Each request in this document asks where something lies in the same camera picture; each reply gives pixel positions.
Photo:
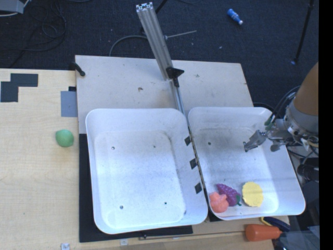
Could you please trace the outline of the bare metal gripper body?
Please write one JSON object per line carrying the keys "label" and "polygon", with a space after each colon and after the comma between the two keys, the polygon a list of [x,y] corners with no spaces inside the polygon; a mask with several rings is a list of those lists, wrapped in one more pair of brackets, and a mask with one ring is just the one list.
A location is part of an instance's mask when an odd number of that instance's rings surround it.
{"label": "bare metal gripper body", "polygon": [[276,119],[265,127],[266,137],[273,145],[300,144],[303,131],[296,122],[289,119]]}

